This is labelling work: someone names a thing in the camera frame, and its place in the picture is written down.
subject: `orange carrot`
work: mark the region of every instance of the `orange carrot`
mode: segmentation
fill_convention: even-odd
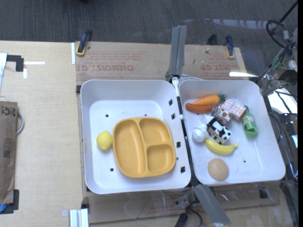
[[[216,94],[211,94],[211,95],[202,97],[197,101],[194,101],[192,104],[198,105],[198,106],[206,106],[206,105],[215,106],[220,102],[220,100],[225,100],[225,96],[224,95],[218,96]]]
[[[185,108],[188,111],[191,111],[193,113],[202,113],[202,114],[204,114],[204,113],[208,113],[208,112],[212,111],[213,106],[211,106],[211,105],[198,106],[198,105],[193,105],[193,104],[186,104]]]

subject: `wooden table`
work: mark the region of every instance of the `wooden table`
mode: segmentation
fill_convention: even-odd
[[[64,213],[83,200],[76,70],[71,43],[0,41],[0,52],[21,55],[27,79],[7,62],[1,96],[18,102],[25,126],[17,136],[15,189],[19,209],[0,215],[0,227],[67,227]],[[232,226],[293,226],[285,197],[279,204],[227,210]],[[213,226],[202,213],[205,226]],[[94,224],[93,226],[174,226],[178,216]],[[188,223],[197,224],[191,215]]]

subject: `orange plate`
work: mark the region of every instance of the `orange plate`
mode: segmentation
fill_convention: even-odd
[[[120,171],[128,177],[161,175],[176,162],[170,130],[157,118],[119,121],[113,130],[113,148]]]

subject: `brown package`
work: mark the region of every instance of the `brown package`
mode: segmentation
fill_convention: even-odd
[[[0,204],[13,203],[17,106],[15,102],[0,101]]]

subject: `yellow banana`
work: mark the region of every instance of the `yellow banana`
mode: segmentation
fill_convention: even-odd
[[[238,146],[237,143],[233,145],[220,145],[214,140],[211,140],[210,138],[205,139],[206,146],[213,152],[221,155],[228,155],[233,152],[233,150]]]

